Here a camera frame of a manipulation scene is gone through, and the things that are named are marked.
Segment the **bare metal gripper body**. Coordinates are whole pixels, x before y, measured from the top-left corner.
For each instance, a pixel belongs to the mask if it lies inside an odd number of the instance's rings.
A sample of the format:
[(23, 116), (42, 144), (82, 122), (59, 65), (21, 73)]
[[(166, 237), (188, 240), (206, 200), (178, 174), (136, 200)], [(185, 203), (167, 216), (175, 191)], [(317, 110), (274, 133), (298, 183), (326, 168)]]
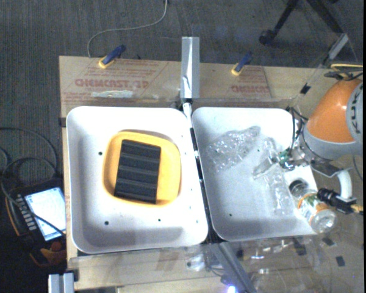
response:
[(294, 170), (298, 166), (307, 166), (305, 154), (300, 153), (297, 147), (287, 148), (278, 153), (279, 165), (285, 170)]

